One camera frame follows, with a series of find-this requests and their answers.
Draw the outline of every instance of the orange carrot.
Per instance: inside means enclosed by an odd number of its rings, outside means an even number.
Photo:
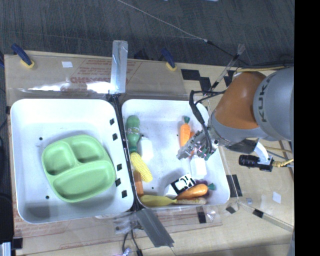
[[[198,198],[202,197],[208,192],[208,186],[206,184],[198,184],[194,185],[187,190],[181,192],[178,194],[178,196],[175,199],[181,200],[181,199],[191,199],[191,198]]]
[[[180,127],[180,146],[184,146],[190,139],[191,128],[189,125],[190,118],[184,117],[184,124]]]

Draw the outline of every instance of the green divided plate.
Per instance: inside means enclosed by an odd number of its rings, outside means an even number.
[[[108,153],[89,135],[76,135],[48,145],[42,153],[42,165],[55,194],[69,203],[94,197],[116,180]]]

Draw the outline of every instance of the cable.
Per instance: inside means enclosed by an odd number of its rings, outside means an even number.
[[[210,40],[207,40],[207,39],[202,38],[202,37],[200,37],[200,36],[191,34],[191,33],[187,32],[187,31],[185,31],[185,30],[183,30],[183,29],[181,29],[181,28],[179,28],[179,27],[177,27],[177,26],[175,26],[175,25],[173,25],[173,24],[171,24],[171,23],[169,23],[169,22],[166,22],[166,21],[164,21],[164,20],[162,20],[162,19],[160,19],[160,18],[158,18],[158,17],[156,17],[156,16],[153,16],[153,15],[151,15],[150,13],[147,13],[146,11],[141,10],[141,9],[139,9],[139,8],[137,8],[137,7],[135,7],[135,6],[127,3],[127,2],[124,2],[124,1],[122,1],[122,0],[116,0],[116,1],[122,3],[122,4],[126,5],[126,6],[129,6],[129,7],[133,8],[133,9],[135,9],[135,10],[137,10],[137,11],[139,11],[139,12],[145,14],[145,15],[148,15],[149,17],[151,17],[151,18],[153,18],[153,19],[156,19],[156,20],[159,21],[159,22],[162,22],[162,23],[164,23],[164,24],[166,24],[166,25],[168,25],[168,26],[171,26],[171,27],[175,28],[176,30],[179,30],[180,32],[182,32],[182,33],[184,33],[184,34],[186,34],[186,35],[188,35],[188,36],[191,36],[191,37],[193,37],[193,38],[195,38],[195,39],[202,40],[202,41],[204,41],[206,44],[211,45],[211,46],[214,46],[214,47],[216,47],[217,49],[219,49],[220,51],[222,51],[223,53],[225,53],[225,54],[233,57],[233,55],[232,55],[231,53],[229,53],[229,52],[227,52],[226,50],[220,48],[219,46],[217,46],[216,44],[214,44],[214,43],[213,43],[212,41],[210,41]],[[245,65],[248,65],[248,64],[247,64],[246,62],[244,62],[243,60],[240,60],[240,59],[239,59],[239,61],[241,61],[241,62],[244,63]]]
[[[273,155],[273,156],[275,156],[275,157],[278,157],[278,158],[281,158],[281,159],[284,159],[284,160],[289,160],[287,157],[278,155],[278,154],[276,154],[276,153],[274,153],[274,152],[271,152],[271,151],[269,151],[269,150],[266,150],[266,151],[267,151],[270,155]]]
[[[123,238],[123,243],[122,243],[122,253],[124,254],[125,253],[125,242],[126,242],[126,239],[127,239],[127,236],[128,236],[129,232],[126,233],[124,235],[124,238]]]
[[[258,64],[254,64],[254,65],[246,65],[246,66],[242,66],[241,68],[243,69],[260,69],[260,68],[274,68],[274,67],[279,67],[279,66],[284,66],[285,68],[288,67],[293,67],[294,63],[291,61],[269,61],[269,62],[263,62],[263,63],[258,63]]]
[[[275,67],[260,67],[260,68],[239,68],[235,71],[235,73],[240,72],[262,72],[262,71],[269,71],[269,70],[282,70],[285,69],[285,66],[275,66]]]
[[[134,229],[132,228],[131,231],[127,232],[125,235],[124,235],[124,238],[123,238],[123,243],[122,243],[122,253],[124,254],[125,253],[125,243],[126,243],[126,239],[128,237],[128,234],[131,232],[131,236],[132,236],[132,240],[134,242],[134,245],[136,247],[136,254],[138,256],[143,256],[142,254],[142,250],[139,248],[139,246],[137,245],[137,242],[135,240],[135,237],[134,237]]]
[[[272,146],[264,146],[264,147],[265,147],[266,150],[275,150],[275,151],[292,153],[292,151],[291,151],[291,150],[288,150],[288,149],[277,148],[277,147],[272,147]]]
[[[199,99],[198,101],[195,102],[195,105],[197,105],[198,103],[201,103],[207,99],[210,99],[210,98],[213,98],[214,96],[217,96],[217,95],[220,95],[220,94],[224,94],[226,90],[223,90],[223,91],[205,91],[205,90],[201,90],[201,91],[198,91],[198,93],[206,93],[206,94],[211,94],[207,97],[204,97],[202,99]]]
[[[220,94],[223,94],[226,90],[224,91],[203,91],[203,90],[198,90],[198,91],[194,91],[192,90],[190,92],[190,95],[189,95],[189,105],[191,107],[191,110],[192,110],[192,113],[194,114],[195,118],[199,121],[199,123],[201,124],[202,126],[202,129],[203,129],[203,132],[205,134],[205,147],[206,148],[209,148],[209,154],[211,154],[212,152],[212,142],[211,142],[211,138],[210,138],[210,135],[209,135],[209,132],[208,132],[208,128],[206,127],[206,123],[204,121],[204,118],[202,117],[199,109],[197,108],[197,104],[201,101],[204,101],[205,99],[208,99],[208,98],[212,98],[214,96],[217,96],[217,95],[220,95]],[[211,94],[207,97],[204,97],[200,100],[198,100],[196,103],[194,102],[194,94],[196,93],[208,93],[208,94]]]

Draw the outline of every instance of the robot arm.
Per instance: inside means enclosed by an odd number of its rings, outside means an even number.
[[[258,157],[241,155],[239,164],[271,171],[272,157],[259,139],[293,141],[293,91],[294,67],[267,77],[259,72],[240,73],[225,91],[207,127],[190,95],[189,104],[203,130],[178,151],[177,158],[186,158],[197,149],[197,155],[207,160],[218,146],[224,146],[244,154],[256,152]]]

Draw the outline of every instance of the sink basin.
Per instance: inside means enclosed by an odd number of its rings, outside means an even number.
[[[12,105],[10,117],[17,210],[23,220],[42,224],[131,208],[133,190],[110,103],[21,99]]]

